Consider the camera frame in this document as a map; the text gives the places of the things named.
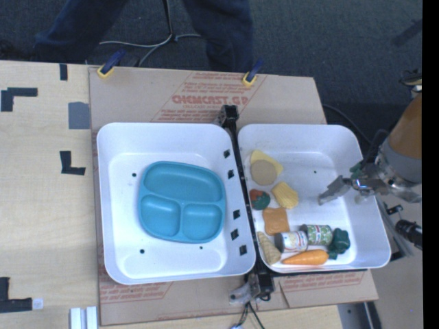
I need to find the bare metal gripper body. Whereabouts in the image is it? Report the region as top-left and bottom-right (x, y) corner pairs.
(350, 154), (423, 204)

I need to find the green small can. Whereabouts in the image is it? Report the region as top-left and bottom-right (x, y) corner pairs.
(299, 223), (334, 247)

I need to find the white plastic tray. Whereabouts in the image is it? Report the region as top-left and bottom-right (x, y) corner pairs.
(96, 121), (257, 285)
(237, 123), (392, 274)

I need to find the yellow ridged shell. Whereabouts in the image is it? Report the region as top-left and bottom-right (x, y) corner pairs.
(271, 181), (300, 210)

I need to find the green broccoli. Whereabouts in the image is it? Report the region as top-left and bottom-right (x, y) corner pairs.
(327, 228), (351, 261)

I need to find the white small can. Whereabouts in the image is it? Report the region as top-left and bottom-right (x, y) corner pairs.
(274, 230), (309, 254)

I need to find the orange square bread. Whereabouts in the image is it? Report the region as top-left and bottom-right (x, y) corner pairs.
(262, 206), (291, 236)

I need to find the orange carrot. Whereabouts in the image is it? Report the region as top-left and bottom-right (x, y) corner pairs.
(281, 249), (330, 267)

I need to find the red and green tomato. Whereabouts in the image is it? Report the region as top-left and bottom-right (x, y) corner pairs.
(248, 188), (272, 211)

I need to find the tan round biscuit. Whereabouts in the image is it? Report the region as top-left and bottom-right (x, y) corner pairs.
(250, 159), (278, 186)

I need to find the tan ice cream cone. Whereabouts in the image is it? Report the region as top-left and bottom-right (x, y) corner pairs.
(257, 231), (283, 266)

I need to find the yellow cheese slice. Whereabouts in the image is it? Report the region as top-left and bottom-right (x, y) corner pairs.
(249, 149), (284, 177)

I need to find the blue divided plate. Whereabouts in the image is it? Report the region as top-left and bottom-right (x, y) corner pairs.
(138, 160), (227, 244)

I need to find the person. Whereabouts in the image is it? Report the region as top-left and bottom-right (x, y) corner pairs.
(33, 0), (257, 73)

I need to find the brown cardboard board red print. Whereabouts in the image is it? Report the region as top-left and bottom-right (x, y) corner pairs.
(88, 66), (380, 327)

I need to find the black cylinder on white bracket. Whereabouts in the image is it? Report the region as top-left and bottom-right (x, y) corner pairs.
(383, 204), (423, 257)

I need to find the black block with thin wires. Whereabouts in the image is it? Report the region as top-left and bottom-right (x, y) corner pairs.
(255, 271), (276, 295)
(217, 104), (239, 129)

